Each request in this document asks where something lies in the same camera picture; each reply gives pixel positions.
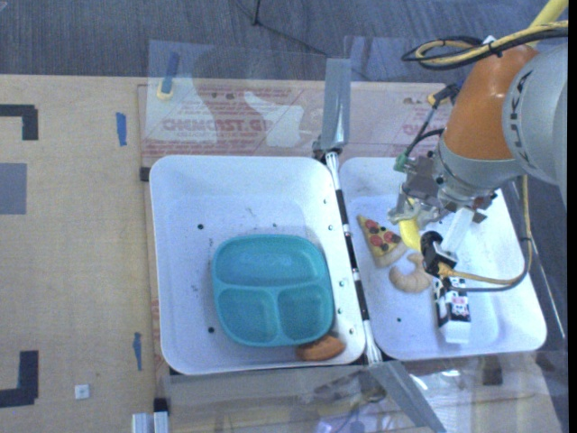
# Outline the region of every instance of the teal divided plate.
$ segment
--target teal divided plate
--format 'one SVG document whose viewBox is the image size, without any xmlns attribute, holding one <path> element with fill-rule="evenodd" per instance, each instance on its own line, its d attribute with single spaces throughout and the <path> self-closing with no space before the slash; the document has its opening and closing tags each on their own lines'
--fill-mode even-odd
<svg viewBox="0 0 577 433">
<path fill-rule="evenodd" d="M 221 325 L 238 343 L 302 345 L 333 324 L 325 257 L 303 237 L 234 237 L 216 249 L 211 273 Z"/>
</svg>

